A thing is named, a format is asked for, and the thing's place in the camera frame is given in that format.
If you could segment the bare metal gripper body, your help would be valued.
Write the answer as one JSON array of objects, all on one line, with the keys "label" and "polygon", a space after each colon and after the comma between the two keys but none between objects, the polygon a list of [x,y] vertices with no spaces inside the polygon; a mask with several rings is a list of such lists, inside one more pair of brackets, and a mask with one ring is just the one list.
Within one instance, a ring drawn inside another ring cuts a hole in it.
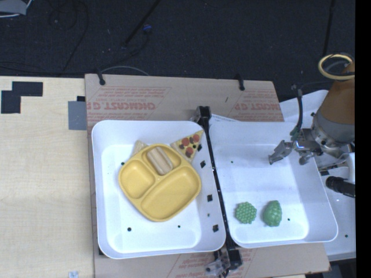
[{"label": "bare metal gripper body", "polygon": [[341,148],[350,143],[350,132],[343,128],[311,127],[292,130],[293,149],[303,157],[326,154],[340,159],[347,156]]}]

